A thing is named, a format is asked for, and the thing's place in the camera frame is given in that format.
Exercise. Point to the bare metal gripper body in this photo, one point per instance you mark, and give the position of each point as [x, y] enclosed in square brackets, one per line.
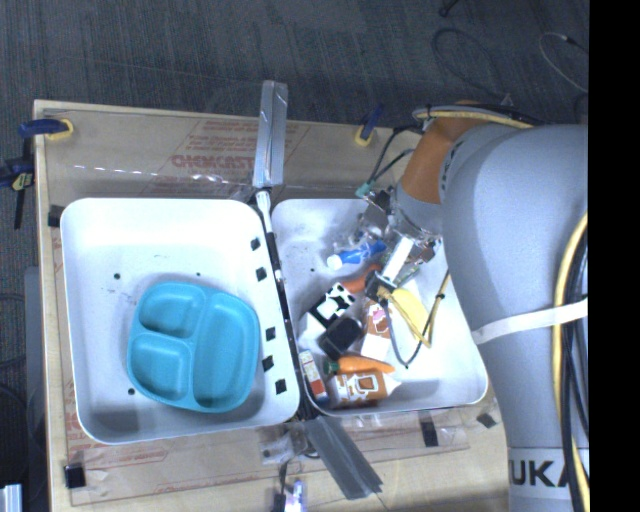
[376, 220]

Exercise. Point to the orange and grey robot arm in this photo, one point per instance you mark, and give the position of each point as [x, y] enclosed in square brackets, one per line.
[510, 240]

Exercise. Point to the blue and white bottle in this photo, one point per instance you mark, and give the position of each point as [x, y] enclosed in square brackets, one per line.
[356, 256]

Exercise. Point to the black and white cow-print carton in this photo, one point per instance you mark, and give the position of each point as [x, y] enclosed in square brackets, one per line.
[332, 303]

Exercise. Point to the yellow banana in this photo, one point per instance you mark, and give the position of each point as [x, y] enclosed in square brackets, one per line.
[411, 307]

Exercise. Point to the white carton with pink cupcake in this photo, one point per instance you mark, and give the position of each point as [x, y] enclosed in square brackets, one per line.
[376, 335]

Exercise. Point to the black box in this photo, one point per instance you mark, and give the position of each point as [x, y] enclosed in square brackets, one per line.
[341, 336]

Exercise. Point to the orange carrot with green top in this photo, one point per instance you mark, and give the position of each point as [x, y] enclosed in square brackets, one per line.
[362, 364]

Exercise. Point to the white plastic tray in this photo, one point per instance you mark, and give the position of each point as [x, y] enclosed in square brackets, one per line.
[150, 235]
[450, 370]

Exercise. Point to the small red and white carton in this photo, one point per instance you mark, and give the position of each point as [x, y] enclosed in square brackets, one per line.
[314, 377]

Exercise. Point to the blue divided plate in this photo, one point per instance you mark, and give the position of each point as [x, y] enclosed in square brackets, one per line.
[200, 345]

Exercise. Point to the brown cardboard board red print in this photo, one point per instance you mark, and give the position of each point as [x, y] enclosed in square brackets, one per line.
[165, 145]

